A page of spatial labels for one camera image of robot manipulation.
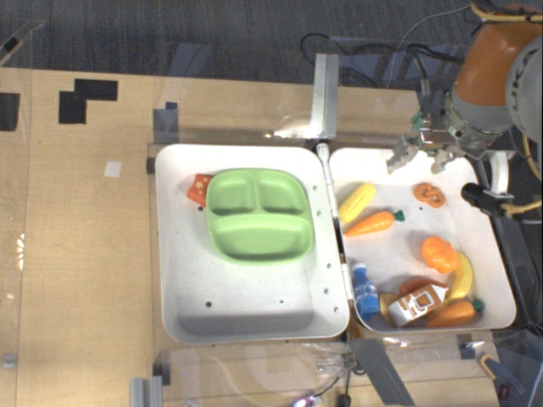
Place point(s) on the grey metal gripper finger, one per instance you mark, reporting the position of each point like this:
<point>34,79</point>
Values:
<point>443,159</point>
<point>403,153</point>

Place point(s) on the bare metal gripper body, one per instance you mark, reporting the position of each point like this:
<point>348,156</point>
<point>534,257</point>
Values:
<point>439,136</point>

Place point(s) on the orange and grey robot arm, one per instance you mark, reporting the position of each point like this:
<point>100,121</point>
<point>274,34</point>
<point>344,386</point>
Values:
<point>483,70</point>

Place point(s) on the orange pretzel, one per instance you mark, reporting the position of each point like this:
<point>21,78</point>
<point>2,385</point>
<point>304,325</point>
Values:
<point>429,194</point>

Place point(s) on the yellow corn cob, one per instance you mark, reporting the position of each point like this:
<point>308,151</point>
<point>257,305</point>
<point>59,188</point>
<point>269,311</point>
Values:
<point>357,202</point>

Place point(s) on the orange carrot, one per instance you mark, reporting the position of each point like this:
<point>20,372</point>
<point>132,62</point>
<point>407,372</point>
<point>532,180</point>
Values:
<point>369,224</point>
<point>451,314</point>

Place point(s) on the thin black and white rod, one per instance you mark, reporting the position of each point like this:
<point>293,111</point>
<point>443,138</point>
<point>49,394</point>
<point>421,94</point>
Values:
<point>327,176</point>

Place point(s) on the orange pumpkin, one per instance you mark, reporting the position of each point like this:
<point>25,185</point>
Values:
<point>440,254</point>

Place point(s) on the white plastic tray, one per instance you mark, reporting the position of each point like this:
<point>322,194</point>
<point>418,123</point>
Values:
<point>394,252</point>
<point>254,295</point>

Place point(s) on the yellow banana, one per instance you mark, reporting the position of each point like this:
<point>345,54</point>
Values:
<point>463,276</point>

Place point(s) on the blue plastic bottle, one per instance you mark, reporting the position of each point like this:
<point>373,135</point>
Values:
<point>365,295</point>

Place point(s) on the white and orange carton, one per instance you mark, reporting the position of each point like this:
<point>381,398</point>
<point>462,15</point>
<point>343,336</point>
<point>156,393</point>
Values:
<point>413,308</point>

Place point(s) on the green divided plate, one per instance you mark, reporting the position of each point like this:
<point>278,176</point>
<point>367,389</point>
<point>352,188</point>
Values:
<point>261,231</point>

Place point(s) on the red packet with yellow stars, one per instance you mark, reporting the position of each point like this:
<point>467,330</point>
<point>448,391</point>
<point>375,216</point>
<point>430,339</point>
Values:
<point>197,189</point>

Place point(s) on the black cylinder on white bracket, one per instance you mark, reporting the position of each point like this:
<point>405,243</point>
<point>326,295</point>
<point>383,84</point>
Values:
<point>481,197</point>

